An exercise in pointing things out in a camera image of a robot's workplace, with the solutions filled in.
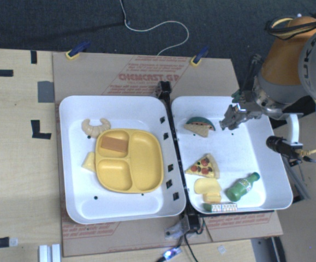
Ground black cylinder on white bracket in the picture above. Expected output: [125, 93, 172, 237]
[266, 113, 305, 161]

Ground brown toy bread slice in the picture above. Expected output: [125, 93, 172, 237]
[100, 135, 129, 154]

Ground beige toy tortilla wedge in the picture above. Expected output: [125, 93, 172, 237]
[184, 123, 210, 138]

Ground toy watermelon slice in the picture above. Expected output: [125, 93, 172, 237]
[186, 116, 216, 132]

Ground black block with wires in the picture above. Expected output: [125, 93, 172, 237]
[156, 81, 173, 100]
[183, 211, 202, 234]

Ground toy pizza slice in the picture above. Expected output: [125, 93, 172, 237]
[184, 153, 221, 180]

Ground thin black rod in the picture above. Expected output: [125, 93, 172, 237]
[163, 93, 193, 215]

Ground yellow toy potato chip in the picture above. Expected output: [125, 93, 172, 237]
[193, 177, 222, 195]

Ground beige toy croissant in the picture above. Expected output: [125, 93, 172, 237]
[81, 118, 112, 139]

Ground yellow divided plate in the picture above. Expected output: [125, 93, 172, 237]
[94, 128, 165, 194]

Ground brown cardboard board red print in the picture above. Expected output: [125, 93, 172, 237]
[52, 52, 284, 258]

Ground yellow toy block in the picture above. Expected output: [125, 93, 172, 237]
[203, 191, 222, 204]

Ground yellow toy cheese wedge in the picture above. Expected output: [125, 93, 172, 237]
[81, 151, 97, 172]

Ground green plastic bottle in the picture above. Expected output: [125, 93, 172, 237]
[226, 171, 261, 203]

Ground white plastic tray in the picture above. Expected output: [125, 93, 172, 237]
[58, 95, 187, 225]
[170, 96, 294, 215]

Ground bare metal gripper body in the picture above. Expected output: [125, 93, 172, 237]
[236, 90, 287, 121]

